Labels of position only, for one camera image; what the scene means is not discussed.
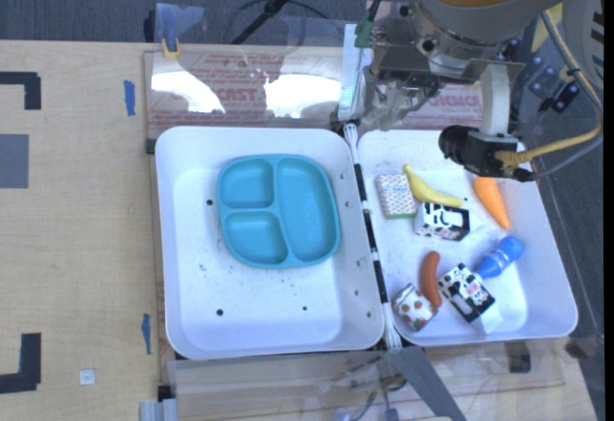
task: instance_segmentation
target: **banana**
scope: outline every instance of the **banana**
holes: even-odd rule
[[[405,164],[403,171],[407,174],[410,180],[410,187],[412,188],[413,196],[422,202],[432,202],[435,204],[441,204],[443,206],[452,206],[453,208],[459,208],[462,206],[462,199],[456,198],[450,195],[444,195],[436,189],[429,186],[426,181],[413,173],[412,166]]]

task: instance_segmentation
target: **table surface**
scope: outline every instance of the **table surface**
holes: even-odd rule
[[[22,334],[42,339],[41,382],[33,391],[0,394],[3,419],[137,419],[139,403],[157,396],[143,64],[152,48],[0,41],[2,71],[37,72],[42,80],[40,110],[24,109],[23,86],[0,85],[0,133],[29,136],[27,189],[0,189],[0,374],[17,372]],[[134,115],[125,81],[134,85]],[[555,346],[562,351],[560,340]],[[459,406],[467,419],[595,419],[578,363],[562,353],[556,360],[559,385],[461,395]],[[81,385],[80,371],[89,368],[96,382]],[[432,416],[419,402],[398,406],[402,419]]]

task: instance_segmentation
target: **orange carrot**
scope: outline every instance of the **orange carrot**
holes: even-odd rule
[[[478,175],[473,182],[473,187],[490,215],[492,215],[497,223],[505,230],[509,230],[508,212],[506,211],[506,206],[503,203],[495,179]]]

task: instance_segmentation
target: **sausage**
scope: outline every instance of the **sausage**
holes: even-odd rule
[[[437,286],[437,265],[439,253],[431,250],[422,260],[420,268],[420,289],[426,298],[438,309],[441,307],[441,295]]]

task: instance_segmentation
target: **plastic bottle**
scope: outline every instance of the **plastic bottle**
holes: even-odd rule
[[[525,246],[515,237],[507,236],[488,254],[486,254],[476,274],[483,279],[499,276],[505,268],[518,259],[525,251]]]

